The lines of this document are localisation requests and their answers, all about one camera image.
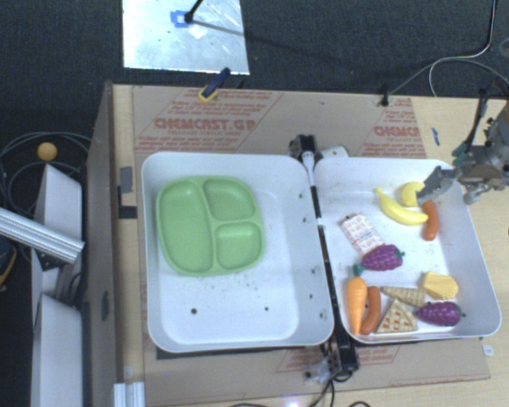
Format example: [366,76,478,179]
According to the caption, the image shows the purple grapes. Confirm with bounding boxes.
[360,243,406,272]
[414,300,467,328]

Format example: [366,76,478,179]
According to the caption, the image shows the white packet with orange print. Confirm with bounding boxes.
[339,212,385,256]

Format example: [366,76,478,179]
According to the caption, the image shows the yellow banana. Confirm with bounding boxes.
[374,186,430,227]

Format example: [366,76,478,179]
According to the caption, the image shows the orange ball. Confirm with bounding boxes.
[36,141,59,162]

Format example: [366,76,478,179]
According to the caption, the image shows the green divided plate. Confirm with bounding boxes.
[154,176,267,277]

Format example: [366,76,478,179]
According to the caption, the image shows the tan waffle biscuit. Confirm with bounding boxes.
[380,285,428,308]

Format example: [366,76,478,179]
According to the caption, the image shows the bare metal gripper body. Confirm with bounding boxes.
[451,141,509,195]

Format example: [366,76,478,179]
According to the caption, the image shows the pizza slice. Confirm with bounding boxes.
[374,298,419,335]

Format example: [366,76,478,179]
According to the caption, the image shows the brown cardboard board red print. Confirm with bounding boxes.
[131,84,492,394]

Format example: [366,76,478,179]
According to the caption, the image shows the orange carrot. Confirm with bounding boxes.
[346,264,369,337]

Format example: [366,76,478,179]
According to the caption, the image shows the white plastic tray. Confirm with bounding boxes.
[312,155,503,345]
[140,151,336,354]

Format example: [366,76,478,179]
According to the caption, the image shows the black block with thin wires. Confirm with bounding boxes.
[288,133,325,161]
[303,340,361,386]

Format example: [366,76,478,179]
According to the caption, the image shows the thin black and white rod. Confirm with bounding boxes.
[302,150,351,358]

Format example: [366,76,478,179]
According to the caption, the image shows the small yellow curved piece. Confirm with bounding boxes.
[400,181,426,209]

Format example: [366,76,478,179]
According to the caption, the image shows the small white box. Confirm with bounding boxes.
[322,144,350,159]

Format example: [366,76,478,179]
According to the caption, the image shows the orange sausage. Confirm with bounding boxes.
[360,286,383,337]
[421,199,440,243]

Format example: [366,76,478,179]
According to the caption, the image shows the yellow cheese wedge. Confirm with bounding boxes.
[420,270,460,301]

